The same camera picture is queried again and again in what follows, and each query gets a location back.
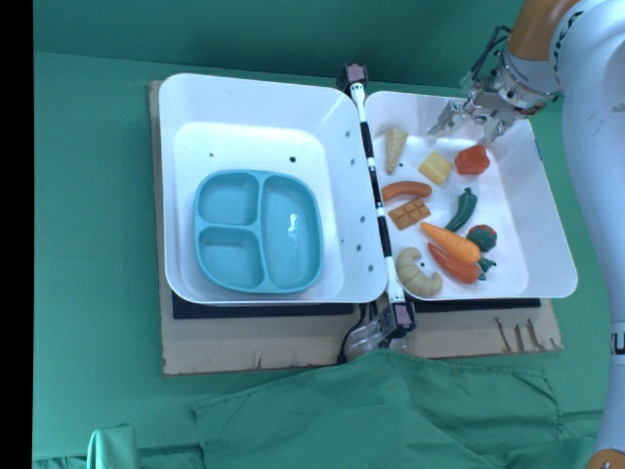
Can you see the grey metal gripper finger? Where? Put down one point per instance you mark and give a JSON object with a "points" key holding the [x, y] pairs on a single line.
{"points": [[495, 130], [445, 119]]}

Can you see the yellow cheese block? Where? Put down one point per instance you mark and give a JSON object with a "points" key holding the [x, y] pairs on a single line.
{"points": [[435, 167]]}

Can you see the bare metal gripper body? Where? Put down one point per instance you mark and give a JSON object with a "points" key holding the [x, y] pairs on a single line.
{"points": [[498, 100]]}

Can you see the orange carrot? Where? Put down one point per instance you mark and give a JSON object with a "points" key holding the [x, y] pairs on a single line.
{"points": [[451, 243]]}

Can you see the black and white thin rod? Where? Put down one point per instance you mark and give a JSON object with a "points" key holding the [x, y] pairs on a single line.
{"points": [[375, 183]]}

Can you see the green cloth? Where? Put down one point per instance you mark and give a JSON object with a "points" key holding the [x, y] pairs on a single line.
{"points": [[390, 408]]}

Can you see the white plastic tray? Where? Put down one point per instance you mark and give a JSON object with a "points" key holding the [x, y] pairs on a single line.
{"points": [[527, 198], [254, 115]]}

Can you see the orange sausage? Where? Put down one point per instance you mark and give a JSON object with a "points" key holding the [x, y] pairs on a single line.
{"points": [[406, 190]]}

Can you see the beige croissant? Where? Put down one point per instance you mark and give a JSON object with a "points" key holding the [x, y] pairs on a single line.
{"points": [[415, 274]]}

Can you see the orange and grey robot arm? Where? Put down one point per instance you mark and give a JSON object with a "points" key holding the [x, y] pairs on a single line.
{"points": [[591, 130]]}

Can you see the orange waffle biscuit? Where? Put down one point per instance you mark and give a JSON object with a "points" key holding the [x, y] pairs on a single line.
{"points": [[409, 214]]}

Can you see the green chili pepper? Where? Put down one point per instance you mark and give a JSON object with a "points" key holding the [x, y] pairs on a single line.
{"points": [[463, 209]]}

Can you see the blue divided plate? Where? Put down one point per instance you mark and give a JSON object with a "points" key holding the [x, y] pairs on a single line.
{"points": [[288, 232]]}

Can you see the brown cardboard board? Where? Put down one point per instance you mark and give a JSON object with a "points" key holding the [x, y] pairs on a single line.
{"points": [[273, 340]]}

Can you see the red and green strawberry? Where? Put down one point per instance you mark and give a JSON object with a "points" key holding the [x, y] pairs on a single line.
{"points": [[482, 237]]}

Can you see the red bell pepper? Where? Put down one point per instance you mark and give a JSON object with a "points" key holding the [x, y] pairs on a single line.
{"points": [[472, 160]]}

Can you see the red chili pepper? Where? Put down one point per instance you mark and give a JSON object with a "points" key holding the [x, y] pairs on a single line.
{"points": [[454, 268]]}

